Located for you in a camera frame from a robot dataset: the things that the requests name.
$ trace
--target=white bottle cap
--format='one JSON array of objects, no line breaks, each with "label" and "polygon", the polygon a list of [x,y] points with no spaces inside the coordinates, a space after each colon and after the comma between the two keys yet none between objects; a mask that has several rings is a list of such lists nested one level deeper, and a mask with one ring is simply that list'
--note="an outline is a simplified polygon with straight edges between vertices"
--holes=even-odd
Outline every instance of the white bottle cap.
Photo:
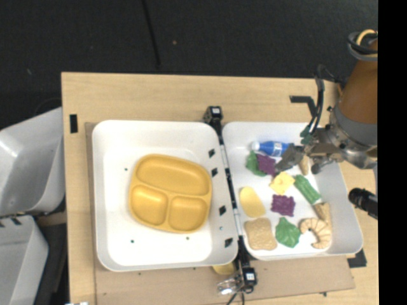
[{"label": "white bottle cap", "polygon": [[259,142],[257,142],[257,141],[254,141],[253,143],[252,143],[252,150],[259,150],[260,149],[260,143]]}]

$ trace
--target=brown cylinder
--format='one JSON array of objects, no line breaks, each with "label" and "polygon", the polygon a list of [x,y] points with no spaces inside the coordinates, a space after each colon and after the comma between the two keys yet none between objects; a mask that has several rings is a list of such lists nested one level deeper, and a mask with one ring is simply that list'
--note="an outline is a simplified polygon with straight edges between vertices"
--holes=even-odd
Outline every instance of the brown cylinder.
[{"label": "brown cylinder", "polygon": [[[378,50],[378,40],[370,46]],[[359,60],[339,101],[339,109],[348,119],[377,124],[377,61]]]}]

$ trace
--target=blue bottle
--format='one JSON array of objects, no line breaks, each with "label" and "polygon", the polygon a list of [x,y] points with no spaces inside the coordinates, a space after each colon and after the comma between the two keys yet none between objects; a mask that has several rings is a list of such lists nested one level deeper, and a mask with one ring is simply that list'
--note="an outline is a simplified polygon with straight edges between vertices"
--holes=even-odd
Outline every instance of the blue bottle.
[{"label": "blue bottle", "polygon": [[269,156],[281,157],[284,154],[284,151],[287,150],[290,144],[277,141],[266,141],[266,142],[253,142],[252,150],[254,151],[263,151]]}]

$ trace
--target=yellow divided plate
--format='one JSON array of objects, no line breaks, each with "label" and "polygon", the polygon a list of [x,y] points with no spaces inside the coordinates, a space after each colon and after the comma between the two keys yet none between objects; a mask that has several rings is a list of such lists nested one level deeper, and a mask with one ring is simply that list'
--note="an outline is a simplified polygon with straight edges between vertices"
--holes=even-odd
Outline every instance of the yellow divided plate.
[{"label": "yellow divided plate", "polygon": [[174,233],[191,233],[206,222],[212,181],[206,169],[185,159],[150,154],[132,174],[128,205],[144,225]]}]

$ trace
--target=wooden table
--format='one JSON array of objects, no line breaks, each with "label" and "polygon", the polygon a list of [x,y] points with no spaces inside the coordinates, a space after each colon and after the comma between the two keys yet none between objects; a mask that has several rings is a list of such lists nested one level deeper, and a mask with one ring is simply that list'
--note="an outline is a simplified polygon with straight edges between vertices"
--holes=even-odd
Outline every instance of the wooden table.
[{"label": "wooden table", "polygon": [[[95,260],[85,123],[105,119],[201,121],[209,105],[222,107],[223,123],[307,122],[308,106],[291,103],[289,96],[311,96],[316,100],[316,93],[313,79],[63,73],[71,302],[192,305],[228,301],[228,297],[216,295],[212,280],[217,277],[210,268],[122,274],[103,269]],[[327,82],[325,108],[334,106],[337,97],[336,86]],[[321,124],[327,120],[325,112]],[[376,191],[372,171],[358,170],[347,163],[340,166],[348,190],[361,187]],[[366,267],[349,269],[345,256],[327,262],[256,261],[259,285],[255,293],[247,296],[247,303],[378,304],[378,223],[366,212],[355,211],[364,235]],[[194,283],[199,283],[200,288],[195,288]]]}]

